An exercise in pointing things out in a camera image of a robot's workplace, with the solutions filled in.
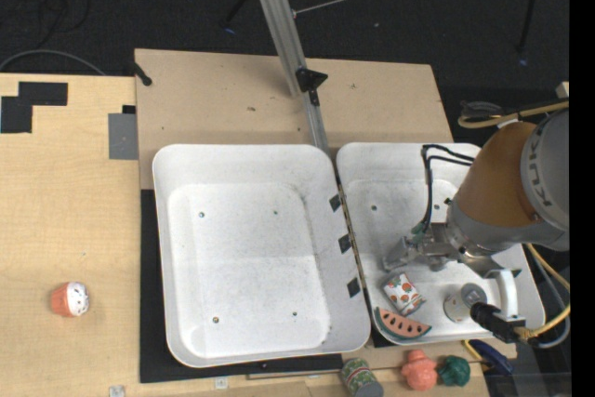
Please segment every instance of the black clamp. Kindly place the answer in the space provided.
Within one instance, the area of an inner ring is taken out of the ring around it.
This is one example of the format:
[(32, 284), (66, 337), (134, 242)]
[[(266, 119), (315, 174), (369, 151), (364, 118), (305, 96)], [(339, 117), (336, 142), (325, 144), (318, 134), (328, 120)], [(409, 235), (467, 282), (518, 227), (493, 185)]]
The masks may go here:
[(301, 92), (310, 94), (310, 103), (314, 106), (320, 106), (316, 89), (324, 83), (324, 80), (328, 78), (328, 74), (313, 72), (307, 68), (298, 68), (296, 78)]

